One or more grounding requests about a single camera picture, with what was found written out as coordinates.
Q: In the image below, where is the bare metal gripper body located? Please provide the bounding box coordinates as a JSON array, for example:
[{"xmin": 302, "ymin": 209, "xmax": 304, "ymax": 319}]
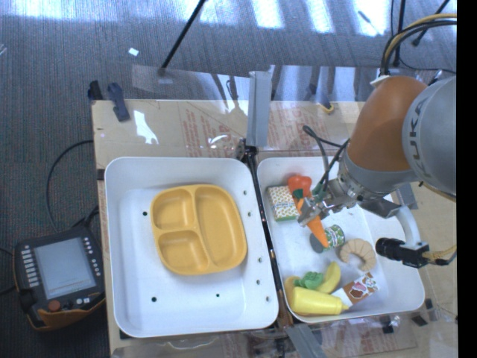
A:
[{"xmin": 312, "ymin": 178, "xmax": 369, "ymax": 216}]

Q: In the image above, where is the orange carrot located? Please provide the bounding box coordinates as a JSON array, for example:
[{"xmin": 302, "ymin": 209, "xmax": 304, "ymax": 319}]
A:
[{"xmin": 291, "ymin": 188, "xmax": 331, "ymax": 249}]

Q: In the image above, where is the green and white carton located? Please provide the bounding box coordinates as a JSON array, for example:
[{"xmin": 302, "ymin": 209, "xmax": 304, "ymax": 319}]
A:
[{"xmin": 265, "ymin": 185, "xmax": 301, "ymax": 222}]

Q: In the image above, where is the red pepper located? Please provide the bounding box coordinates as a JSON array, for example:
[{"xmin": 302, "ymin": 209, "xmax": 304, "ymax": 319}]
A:
[{"xmin": 287, "ymin": 175, "xmax": 313, "ymax": 198}]

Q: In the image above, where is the green can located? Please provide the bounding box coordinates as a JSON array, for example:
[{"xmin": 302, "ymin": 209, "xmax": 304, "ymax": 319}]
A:
[{"xmin": 309, "ymin": 224, "xmax": 346, "ymax": 254}]

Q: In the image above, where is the white plastic tray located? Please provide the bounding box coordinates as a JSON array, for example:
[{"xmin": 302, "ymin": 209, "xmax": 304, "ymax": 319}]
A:
[
  {"xmin": 256, "ymin": 156, "xmax": 426, "ymax": 324},
  {"xmin": 104, "ymin": 156, "xmax": 280, "ymax": 339}
]

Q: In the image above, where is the beige croissant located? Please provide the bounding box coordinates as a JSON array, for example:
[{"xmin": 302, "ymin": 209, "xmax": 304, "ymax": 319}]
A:
[{"xmin": 338, "ymin": 238, "xmax": 378, "ymax": 272}]

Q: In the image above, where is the green broccoli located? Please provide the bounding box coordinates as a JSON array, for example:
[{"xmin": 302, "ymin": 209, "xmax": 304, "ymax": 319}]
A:
[{"xmin": 294, "ymin": 271, "xmax": 325, "ymax": 291}]

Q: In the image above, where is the yellow banana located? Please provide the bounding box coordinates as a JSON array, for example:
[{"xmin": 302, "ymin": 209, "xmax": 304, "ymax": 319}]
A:
[{"xmin": 315, "ymin": 260, "xmax": 342, "ymax": 295}]

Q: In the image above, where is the yellow round piece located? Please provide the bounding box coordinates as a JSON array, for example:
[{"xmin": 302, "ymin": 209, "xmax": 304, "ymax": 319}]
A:
[{"xmin": 284, "ymin": 274, "xmax": 301, "ymax": 298}]

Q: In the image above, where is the yellow divided plate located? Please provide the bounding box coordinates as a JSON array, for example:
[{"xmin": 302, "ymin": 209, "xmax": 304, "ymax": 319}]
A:
[{"xmin": 149, "ymin": 183, "xmax": 248, "ymax": 277}]

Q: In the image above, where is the brown and white carton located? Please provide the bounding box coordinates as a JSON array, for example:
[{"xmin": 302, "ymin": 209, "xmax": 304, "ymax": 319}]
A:
[{"xmin": 330, "ymin": 271, "xmax": 379, "ymax": 307}]

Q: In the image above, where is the yellow squeeze bottle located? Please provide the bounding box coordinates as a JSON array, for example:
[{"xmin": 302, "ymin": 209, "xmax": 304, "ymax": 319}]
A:
[{"xmin": 290, "ymin": 286, "xmax": 350, "ymax": 316}]

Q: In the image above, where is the brown cardboard board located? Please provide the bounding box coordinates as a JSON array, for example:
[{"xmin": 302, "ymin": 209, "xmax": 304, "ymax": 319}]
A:
[{"xmin": 91, "ymin": 98, "xmax": 458, "ymax": 354}]

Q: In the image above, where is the black cylinder on white bracket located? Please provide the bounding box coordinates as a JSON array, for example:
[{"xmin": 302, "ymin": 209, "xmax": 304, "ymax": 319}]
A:
[{"xmin": 375, "ymin": 204, "xmax": 432, "ymax": 269}]

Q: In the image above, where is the black block with wires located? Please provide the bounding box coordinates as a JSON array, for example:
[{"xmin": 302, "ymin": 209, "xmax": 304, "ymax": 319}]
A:
[{"xmin": 235, "ymin": 139, "xmax": 259, "ymax": 163}]

